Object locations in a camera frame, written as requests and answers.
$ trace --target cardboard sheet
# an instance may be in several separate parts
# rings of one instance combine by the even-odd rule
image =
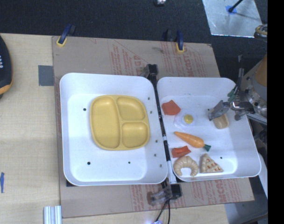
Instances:
[[[157,64],[161,77],[219,77],[209,44],[184,43],[178,53],[174,42],[116,40],[68,37],[60,48],[52,38],[57,141],[62,217],[81,217],[133,211],[159,210],[151,206],[147,194],[162,187],[156,185],[115,185],[77,187],[63,173],[59,81],[70,72],[139,76],[147,64]],[[254,200],[248,178],[180,183],[182,197],[171,208],[234,203]]]

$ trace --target white tray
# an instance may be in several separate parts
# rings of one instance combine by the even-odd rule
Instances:
[[[92,138],[89,107],[101,95],[128,95],[145,106],[148,143],[138,149],[111,151]],[[155,184],[167,176],[166,156],[152,83],[143,77],[69,73],[60,80],[63,167],[78,186]]]
[[[172,99],[181,109],[190,110],[195,118],[188,130],[182,129],[174,125],[175,116],[164,115],[162,111],[170,153],[174,147],[187,145],[191,150],[188,155],[198,164],[201,155],[207,153],[224,169],[222,173],[198,173],[191,177],[191,170],[182,168],[183,175],[178,176],[182,181],[251,177],[260,172],[261,163],[247,117],[235,121],[234,111],[229,110],[226,113],[229,127],[224,129],[217,129],[213,121],[208,119],[208,109],[212,109],[220,100],[227,101],[227,94],[234,85],[227,78],[163,77],[158,81],[160,104]],[[208,152],[203,148],[194,148],[178,138],[174,131],[201,137],[212,147]],[[172,165],[175,160],[171,155]]]

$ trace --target wooden table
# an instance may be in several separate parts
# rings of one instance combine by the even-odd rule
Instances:
[[[39,86],[38,66],[53,65],[51,36],[1,34],[14,83],[0,99],[0,224],[42,224],[43,208],[60,205],[53,86]],[[150,224],[159,210],[65,218],[63,224]],[[168,210],[160,220],[167,223]],[[170,223],[226,224],[224,205],[171,209]]]

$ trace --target toy pizza slice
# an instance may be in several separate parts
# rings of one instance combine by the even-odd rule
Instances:
[[[224,170],[207,154],[204,154],[201,158],[201,173],[220,173]]]

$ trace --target egg yolk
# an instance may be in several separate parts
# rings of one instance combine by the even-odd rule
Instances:
[[[192,123],[192,122],[193,122],[193,116],[190,115],[190,114],[186,114],[186,115],[184,116],[184,121],[185,121],[187,124]]]

